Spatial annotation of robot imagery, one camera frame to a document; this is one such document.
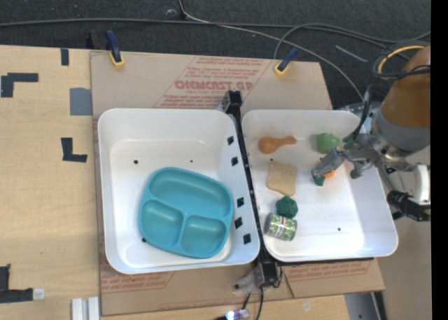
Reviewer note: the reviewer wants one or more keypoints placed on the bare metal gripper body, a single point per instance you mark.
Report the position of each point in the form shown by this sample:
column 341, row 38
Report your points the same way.
column 376, row 152

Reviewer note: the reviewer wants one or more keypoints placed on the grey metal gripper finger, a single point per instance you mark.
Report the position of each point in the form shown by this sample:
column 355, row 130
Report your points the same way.
column 362, row 168
column 329, row 162

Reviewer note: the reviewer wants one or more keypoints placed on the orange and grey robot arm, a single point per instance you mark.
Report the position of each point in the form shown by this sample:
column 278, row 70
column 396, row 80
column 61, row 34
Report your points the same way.
column 407, row 101

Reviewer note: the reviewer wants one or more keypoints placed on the orange toy carrot, green top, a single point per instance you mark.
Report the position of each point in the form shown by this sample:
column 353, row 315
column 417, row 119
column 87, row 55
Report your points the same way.
column 320, row 181

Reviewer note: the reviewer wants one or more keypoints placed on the light green toy pepper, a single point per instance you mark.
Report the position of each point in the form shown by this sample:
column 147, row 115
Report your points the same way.
column 327, row 142

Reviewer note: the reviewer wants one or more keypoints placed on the tan toy bread slice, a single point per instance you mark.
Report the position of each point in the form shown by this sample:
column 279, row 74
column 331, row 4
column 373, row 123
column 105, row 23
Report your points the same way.
column 282, row 178

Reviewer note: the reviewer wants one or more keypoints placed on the white plastic tray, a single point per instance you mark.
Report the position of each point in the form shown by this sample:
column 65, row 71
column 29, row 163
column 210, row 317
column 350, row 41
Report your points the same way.
column 336, row 213
column 122, row 206

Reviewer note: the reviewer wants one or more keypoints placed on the dark green toy broccoli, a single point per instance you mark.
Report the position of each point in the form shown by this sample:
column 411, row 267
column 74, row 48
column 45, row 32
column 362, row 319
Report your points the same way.
column 287, row 206

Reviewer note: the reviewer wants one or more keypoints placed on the tan toy chicken drumstick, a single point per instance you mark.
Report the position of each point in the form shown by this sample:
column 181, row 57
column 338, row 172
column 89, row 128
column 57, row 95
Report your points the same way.
column 269, row 144

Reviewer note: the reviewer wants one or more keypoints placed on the green and white can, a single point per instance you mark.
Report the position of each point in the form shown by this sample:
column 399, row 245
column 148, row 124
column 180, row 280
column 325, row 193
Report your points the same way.
column 283, row 227

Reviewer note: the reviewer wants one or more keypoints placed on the thin black rod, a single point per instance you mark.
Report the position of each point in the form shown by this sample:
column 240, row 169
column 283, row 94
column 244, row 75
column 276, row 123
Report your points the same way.
column 249, row 175

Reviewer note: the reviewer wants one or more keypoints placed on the blue divided plate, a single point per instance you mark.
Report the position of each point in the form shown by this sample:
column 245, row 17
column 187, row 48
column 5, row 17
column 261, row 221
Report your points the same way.
column 185, row 211

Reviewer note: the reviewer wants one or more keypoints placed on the brown cardboard board, red print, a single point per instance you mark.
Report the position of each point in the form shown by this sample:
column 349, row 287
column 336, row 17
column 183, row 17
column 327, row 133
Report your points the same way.
column 157, row 80

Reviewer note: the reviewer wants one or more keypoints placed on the black cylinder on white bracket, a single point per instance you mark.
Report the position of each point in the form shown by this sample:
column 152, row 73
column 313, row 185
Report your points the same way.
column 407, row 204

